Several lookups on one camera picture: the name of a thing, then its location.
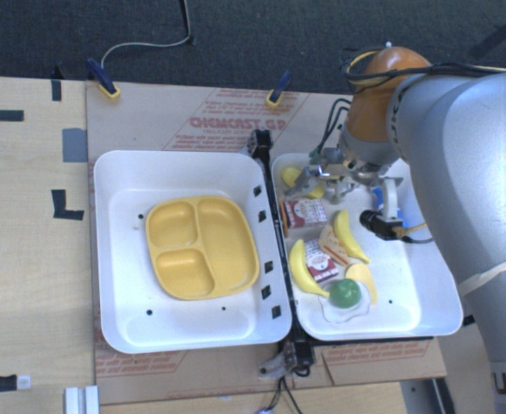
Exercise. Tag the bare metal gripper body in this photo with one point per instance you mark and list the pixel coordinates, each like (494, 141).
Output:
(351, 171)

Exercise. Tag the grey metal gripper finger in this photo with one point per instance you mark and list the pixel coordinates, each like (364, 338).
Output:
(339, 188)
(305, 181)

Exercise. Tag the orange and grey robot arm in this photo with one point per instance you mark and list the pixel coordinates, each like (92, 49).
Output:
(451, 153)

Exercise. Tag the yellow toy food piece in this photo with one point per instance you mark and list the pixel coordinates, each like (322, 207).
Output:
(290, 175)

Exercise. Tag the red and white carton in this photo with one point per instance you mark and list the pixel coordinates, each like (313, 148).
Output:
(306, 212)
(320, 265)

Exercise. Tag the yellow banana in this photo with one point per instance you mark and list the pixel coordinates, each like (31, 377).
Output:
(300, 270)
(347, 235)

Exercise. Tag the tan toy sandwich slice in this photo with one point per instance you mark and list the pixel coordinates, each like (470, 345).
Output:
(332, 245)

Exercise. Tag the thin black and white rod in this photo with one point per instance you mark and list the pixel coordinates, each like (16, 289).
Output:
(279, 240)

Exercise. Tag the yellow toy wedge slice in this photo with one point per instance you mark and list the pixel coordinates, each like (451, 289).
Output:
(362, 274)

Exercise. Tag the yellow divided plate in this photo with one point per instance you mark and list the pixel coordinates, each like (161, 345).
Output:
(224, 235)

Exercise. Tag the green toy ball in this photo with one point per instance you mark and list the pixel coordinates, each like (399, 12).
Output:
(344, 293)

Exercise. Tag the white plastic tray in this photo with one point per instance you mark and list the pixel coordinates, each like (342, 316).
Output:
(407, 283)
(127, 252)

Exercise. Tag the white toy fried egg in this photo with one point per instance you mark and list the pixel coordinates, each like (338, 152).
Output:
(343, 314)

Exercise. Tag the brown cardboard board red print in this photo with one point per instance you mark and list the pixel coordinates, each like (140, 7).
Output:
(158, 114)

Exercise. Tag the black cylinder on white bracket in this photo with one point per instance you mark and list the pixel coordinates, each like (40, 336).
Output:
(382, 223)

